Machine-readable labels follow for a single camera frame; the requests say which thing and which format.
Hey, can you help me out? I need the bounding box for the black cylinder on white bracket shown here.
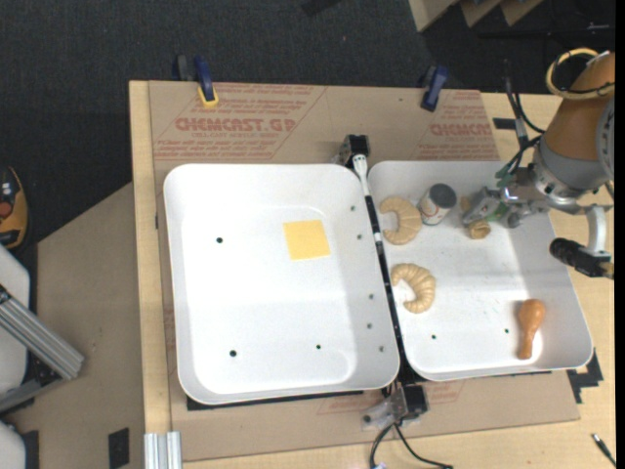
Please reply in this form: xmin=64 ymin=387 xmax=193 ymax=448
xmin=549 ymin=204 xmax=615 ymax=279

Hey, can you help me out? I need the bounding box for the thin black and white rod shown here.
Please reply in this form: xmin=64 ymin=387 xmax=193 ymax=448
xmin=352 ymin=152 xmax=407 ymax=386

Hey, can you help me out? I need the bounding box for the tan toy croissant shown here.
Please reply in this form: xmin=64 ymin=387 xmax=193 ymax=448
xmin=378 ymin=195 xmax=423 ymax=247
xmin=390 ymin=262 xmax=438 ymax=315

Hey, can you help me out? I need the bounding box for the white plastic tray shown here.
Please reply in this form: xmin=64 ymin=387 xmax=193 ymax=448
xmin=365 ymin=159 xmax=596 ymax=383
xmin=162 ymin=162 xmax=402 ymax=406

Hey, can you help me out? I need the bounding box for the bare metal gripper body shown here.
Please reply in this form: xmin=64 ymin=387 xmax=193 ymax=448
xmin=496 ymin=167 xmax=605 ymax=215

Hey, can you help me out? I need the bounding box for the brown cardboard board red print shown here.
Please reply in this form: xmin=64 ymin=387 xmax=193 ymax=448
xmin=146 ymin=80 xmax=582 ymax=462

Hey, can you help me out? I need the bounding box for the orange toy chicken drumstick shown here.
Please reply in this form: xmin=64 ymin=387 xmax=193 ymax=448
xmin=516 ymin=298 xmax=547 ymax=362

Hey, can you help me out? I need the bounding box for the white can with grey lid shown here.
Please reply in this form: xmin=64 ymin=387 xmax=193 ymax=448
xmin=415 ymin=183 xmax=458 ymax=227

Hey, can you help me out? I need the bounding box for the yellow cheese slice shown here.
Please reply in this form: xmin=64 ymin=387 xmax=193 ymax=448
xmin=282 ymin=219 xmax=332 ymax=263

